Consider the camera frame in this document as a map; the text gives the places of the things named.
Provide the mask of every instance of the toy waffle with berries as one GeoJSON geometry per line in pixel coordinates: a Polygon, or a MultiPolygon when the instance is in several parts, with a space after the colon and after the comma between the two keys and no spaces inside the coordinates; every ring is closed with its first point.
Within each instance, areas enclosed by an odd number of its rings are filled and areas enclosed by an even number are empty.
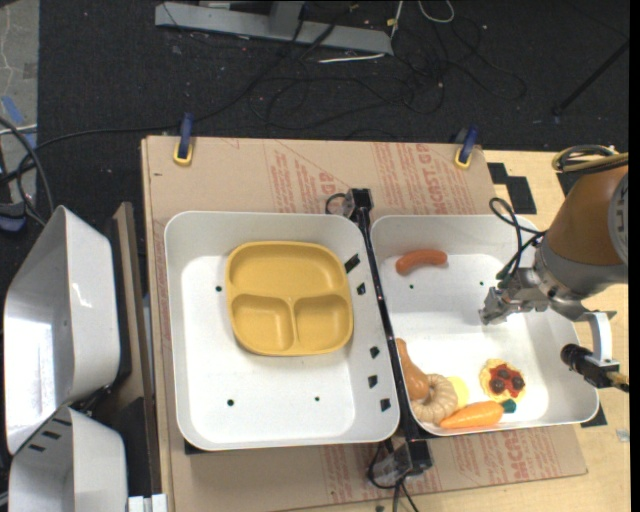
{"type": "Polygon", "coordinates": [[[489,359],[480,372],[480,385],[485,394],[496,402],[524,397],[526,385],[522,372],[502,359],[489,359]]]}

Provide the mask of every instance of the cardboard sheet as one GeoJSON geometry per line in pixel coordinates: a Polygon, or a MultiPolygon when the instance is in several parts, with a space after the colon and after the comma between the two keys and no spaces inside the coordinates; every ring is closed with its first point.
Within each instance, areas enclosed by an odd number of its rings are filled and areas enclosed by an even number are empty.
{"type": "MultiPolygon", "coordinates": [[[[373,217],[489,213],[495,195],[484,154],[469,169],[447,144],[199,138],[193,162],[172,161],[175,137],[142,144],[163,490],[176,512],[276,511],[388,497],[367,482],[371,445],[185,453],[175,390],[164,227],[187,210],[324,212],[328,198],[370,188],[373,217]]],[[[572,426],[437,438],[435,465],[408,481],[412,495],[586,472],[572,426]]]]}

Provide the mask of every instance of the toy carrot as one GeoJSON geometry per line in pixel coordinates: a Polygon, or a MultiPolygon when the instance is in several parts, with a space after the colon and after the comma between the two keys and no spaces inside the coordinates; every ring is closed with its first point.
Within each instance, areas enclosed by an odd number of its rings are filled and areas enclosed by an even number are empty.
{"type": "Polygon", "coordinates": [[[396,271],[406,275],[418,265],[444,265],[446,262],[446,252],[437,249],[418,249],[400,256],[396,261],[396,271]]]}
{"type": "Polygon", "coordinates": [[[488,427],[500,421],[504,408],[497,402],[476,402],[440,422],[442,428],[488,427]]]}

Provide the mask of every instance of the yellow clamp pad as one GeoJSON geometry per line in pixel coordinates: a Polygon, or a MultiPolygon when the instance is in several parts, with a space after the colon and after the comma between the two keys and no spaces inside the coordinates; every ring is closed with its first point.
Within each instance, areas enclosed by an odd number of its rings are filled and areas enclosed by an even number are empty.
{"type": "Polygon", "coordinates": [[[469,158],[467,158],[466,162],[461,162],[460,161],[461,151],[462,151],[462,148],[458,148],[458,151],[456,151],[456,157],[453,159],[453,163],[456,164],[456,167],[460,169],[468,169],[469,166],[471,165],[471,155],[469,155],[469,158]]]}
{"type": "Polygon", "coordinates": [[[180,143],[178,142],[175,149],[173,150],[173,161],[182,166],[191,165],[191,157],[193,157],[193,144],[189,144],[189,150],[187,151],[187,156],[185,158],[180,158],[178,156],[179,149],[180,143]]]}

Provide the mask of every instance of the table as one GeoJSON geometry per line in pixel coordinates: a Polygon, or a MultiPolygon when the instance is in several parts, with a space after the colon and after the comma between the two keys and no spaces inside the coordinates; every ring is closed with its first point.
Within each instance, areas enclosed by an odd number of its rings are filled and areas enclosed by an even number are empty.
{"type": "MultiPolygon", "coordinates": [[[[327,179],[323,182],[324,171],[322,169],[317,171],[316,177],[318,180],[303,179],[305,176],[308,177],[309,174],[312,174],[313,162],[305,159],[304,154],[298,154],[299,158],[296,157],[295,160],[286,160],[286,154],[282,149],[284,147],[289,149],[293,147],[295,149],[297,142],[285,141],[287,143],[283,144],[282,141],[262,141],[260,144],[253,145],[247,145],[246,141],[239,139],[217,139],[215,142],[218,146],[215,146],[211,140],[199,139],[196,141],[194,150],[194,155],[198,153],[207,154],[208,162],[215,173],[211,175],[203,174],[195,164],[193,169],[177,168],[171,162],[170,156],[175,144],[174,138],[151,137],[143,141],[142,146],[142,177],[144,183],[147,252],[149,255],[148,271],[152,311],[160,470],[163,492],[168,495],[170,509],[175,510],[175,512],[195,510],[189,505],[189,503],[193,502],[190,497],[194,496],[196,489],[203,486],[213,487],[214,482],[202,481],[203,473],[199,472],[198,467],[204,464],[202,462],[204,459],[198,459],[199,456],[195,456],[188,462],[180,462],[184,461],[183,446],[180,445],[179,436],[176,437],[175,427],[173,426],[175,418],[171,417],[174,410],[172,403],[174,393],[172,384],[167,383],[165,380],[168,370],[166,365],[170,361],[170,358],[167,358],[167,354],[170,353],[171,345],[166,336],[163,336],[163,333],[168,332],[168,318],[166,304],[162,304],[162,300],[159,299],[163,295],[162,279],[158,280],[158,271],[163,264],[161,250],[163,223],[166,223],[168,217],[172,216],[172,214],[182,210],[237,210],[239,197],[244,198],[243,204],[247,210],[273,211],[274,205],[276,205],[277,211],[278,209],[279,211],[287,211],[287,208],[293,208],[292,205],[294,205],[295,201],[291,197],[287,199],[287,194],[283,193],[280,188],[286,184],[287,176],[295,175],[299,179],[299,182],[294,185],[297,193],[300,194],[300,197],[297,198],[301,202],[300,204],[306,204],[312,213],[321,213],[320,211],[314,211],[314,208],[317,208],[317,204],[314,206],[311,200],[312,189],[314,187],[327,186],[326,192],[328,192],[333,190],[329,185],[339,184],[344,186],[347,181],[345,179],[340,182],[340,180],[329,179],[331,176],[324,176],[327,179]],[[221,151],[219,150],[222,147],[220,144],[232,149],[221,151]],[[270,145],[276,147],[272,155],[273,158],[268,155],[265,156],[268,152],[265,147],[268,149],[271,147],[270,145]],[[255,159],[266,162],[267,168],[265,172],[269,174],[271,186],[256,188],[247,185],[246,177],[243,178],[243,172],[245,172],[243,168],[245,166],[251,168],[252,165],[255,165],[255,159]],[[293,169],[286,168],[287,165],[293,165],[292,162],[295,162],[295,174],[292,174],[294,172],[293,169]],[[239,166],[239,168],[232,172],[226,167],[231,164],[239,166]],[[225,174],[225,181],[219,181],[220,174],[225,174]]],[[[318,148],[318,155],[324,154],[323,151],[326,152],[330,148],[336,148],[336,150],[340,148],[340,151],[346,151],[345,154],[349,153],[353,148],[352,152],[358,153],[356,149],[361,148],[361,146],[354,146],[354,144],[363,143],[327,142],[324,144],[322,148],[318,148]]],[[[377,148],[376,151],[384,149],[384,147],[377,148]]],[[[436,152],[440,153],[447,151],[446,148],[440,146],[437,146],[436,149],[436,152]]],[[[524,216],[539,228],[546,228],[553,220],[564,198],[557,177],[550,166],[553,154],[547,152],[482,151],[481,148],[474,149],[474,152],[476,152],[474,158],[486,160],[486,162],[503,163],[509,175],[527,178],[537,206],[537,213],[524,216]]],[[[384,157],[382,153],[376,154],[373,161],[379,162],[382,158],[380,155],[384,157]]],[[[353,161],[356,162],[354,165],[357,166],[358,157],[354,156],[353,161]]],[[[387,170],[381,174],[382,171],[378,169],[378,177],[383,176],[384,180],[387,181],[385,183],[381,182],[382,184],[376,182],[377,185],[388,186],[384,189],[385,191],[393,190],[393,183],[391,183],[393,176],[388,174],[387,170]]],[[[473,182],[472,178],[470,188],[482,188],[484,186],[483,182],[473,182]]],[[[494,193],[505,199],[509,198],[506,187],[503,185],[496,185],[494,193]]],[[[389,197],[385,196],[386,205],[393,204],[393,201],[401,200],[401,198],[392,196],[393,194],[389,194],[389,197]]],[[[482,206],[472,204],[473,198],[467,199],[466,206],[463,205],[462,208],[468,208],[469,211],[463,211],[463,213],[474,213],[472,210],[475,209],[477,212],[478,209],[482,209],[482,206]]],[[[613,286],[599,296],[589,299],[586,305],[593,309],[613,309],[618,311],[618,314],[612,320],[613,355],[621,362],[621,371],[628,374],[628,287],[622,285],[613,286]]],[[[576,330],[583,344],[589,347],[590,331],[588,327],[586,325],[577,325],[576,330]]],[[[615,389],[605,389],[601,390],[600,397],[608,424],[587,428],[583,428],[580,425],[570,427],[575,430],[575,435],[579,440],[588,468],[586,474],[568,479],[540,480],[413,496],[416,505],[422,511],[630,510],[629,395],[615,389]]],[[[308,449],[304,448],[286,449],[286,451],[270,450],[268,454],[262,453],[260,455],[260,464],[264,465],[262,467],[271,467],[277,473],[278,464],[286,463],[296,466],[296,464],[299,464],[299,457],[307,456],[309,453],[308,449]]],[[[233,472],[238,468],[242,468],[242,465],[245,464],[249,474],[248,478],[249,480],[251,479],[250,473],[252,468],[255,469],[251,453],[247,452],[233,456],[220,453],[217,454],[217,457],[221,471],[218,477],[222,478],[224,477],[224,472],[233,472]]],[[[269,503],[278,504],[282,510],[292,508],[292,501],[288,499],[289,497],[282,496],[281,493],[283,491],[278,486],[269,485],[271,481],[267,478],[264,486],[254,486],[252,489],[243,487],[242,482],[234,482],[234,492],[232,494],[252,494],[255,496],[253,507],[256,510],[260,510],[260,502],[263,499],[265,503],[269,501],[269,503]]],[[[302,475],[299,483],[304,485],[302,475]]],[[[318,496],[315,496],[313,491],[309,490],[308,500],[307,503],[317,503],[318,496]]],[[[231,503],[226,503],[225,508],[227,510],[231,509],[227,507],[233,506],[231,503]]],[[[390,501],[380,500],[316,508],[307,507],[307,510],[371,512],[376,504],[388,507],[390,506],[390,501]]],[[[220,510],[224,509],[220,504],[218,504],[218,508],[220,510]]]]}

